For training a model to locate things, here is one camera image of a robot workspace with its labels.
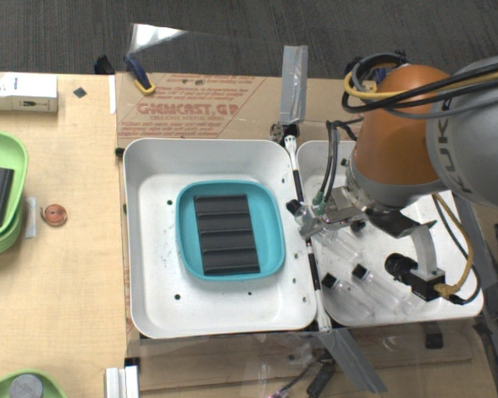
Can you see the thin black and white rod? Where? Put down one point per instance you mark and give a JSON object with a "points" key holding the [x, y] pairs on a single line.
{"points": [[297, 177]]}

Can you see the brown cardboard board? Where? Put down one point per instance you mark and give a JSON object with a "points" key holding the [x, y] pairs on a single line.
{"points": [[182, 110]]}

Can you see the grey cylinder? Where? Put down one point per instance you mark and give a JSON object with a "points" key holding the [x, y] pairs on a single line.
{"points": [[25, 387]]}

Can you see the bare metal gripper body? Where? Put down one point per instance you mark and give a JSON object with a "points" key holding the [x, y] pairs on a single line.
{"points": [[343, 213]]}

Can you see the black cylinder on white bracket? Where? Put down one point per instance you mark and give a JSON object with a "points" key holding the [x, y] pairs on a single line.
{"points": [[428, 282]]}

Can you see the blue plate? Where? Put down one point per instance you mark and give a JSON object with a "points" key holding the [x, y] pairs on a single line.
{"points": [[186, 230]]}

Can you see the white plastic tray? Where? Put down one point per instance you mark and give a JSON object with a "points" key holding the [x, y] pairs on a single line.
{"points": [[440, 313], [157, 297]]}

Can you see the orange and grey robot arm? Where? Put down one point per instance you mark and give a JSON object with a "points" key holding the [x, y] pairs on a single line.
{"points": [[398, 139]]}

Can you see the white cardboard box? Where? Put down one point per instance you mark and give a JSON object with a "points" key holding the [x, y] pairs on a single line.
{"points": [[25, 91]]}

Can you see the clear plastic bottle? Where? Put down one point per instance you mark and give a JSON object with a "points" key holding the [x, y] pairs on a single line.
{"points": [[293, 207], [377, 284], [345, 248], [350, 299]]}

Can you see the brown round disc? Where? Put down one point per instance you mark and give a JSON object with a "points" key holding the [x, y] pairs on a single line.
{"points": [[54, 215]]}

